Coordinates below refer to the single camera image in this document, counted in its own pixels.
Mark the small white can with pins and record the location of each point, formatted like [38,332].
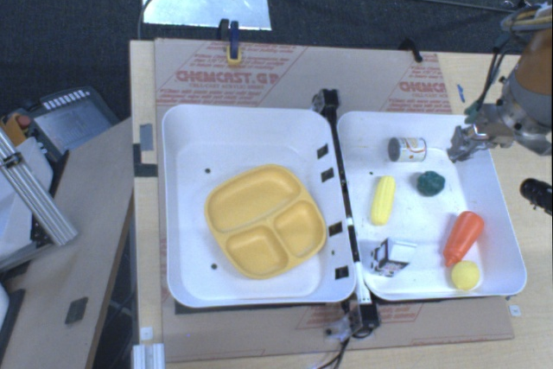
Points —
[408,149]

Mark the white and black carton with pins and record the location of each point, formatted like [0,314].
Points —
[391,257]

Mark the white plastic tray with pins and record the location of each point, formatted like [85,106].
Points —
[194,203]
[415,224]

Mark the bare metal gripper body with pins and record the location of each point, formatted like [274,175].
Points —
[514,127]

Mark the orange bottle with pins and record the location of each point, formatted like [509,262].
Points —
[464,235]

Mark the yellow ball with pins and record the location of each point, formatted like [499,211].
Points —
[465,275]

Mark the yellow corn cob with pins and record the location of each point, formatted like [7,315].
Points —
[383,200]

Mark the yellow divided plate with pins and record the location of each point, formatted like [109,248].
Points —
[263,220]

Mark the brown cardboard board red print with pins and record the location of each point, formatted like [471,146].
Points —
[268,73]

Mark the thin black and white rod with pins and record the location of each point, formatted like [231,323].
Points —
[344,190]

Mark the green broccoli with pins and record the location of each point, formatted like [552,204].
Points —
[430,183]

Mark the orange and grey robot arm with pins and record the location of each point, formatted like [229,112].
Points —
[535,65]

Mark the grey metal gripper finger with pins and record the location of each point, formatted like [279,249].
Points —
[475,142]
[455,149]

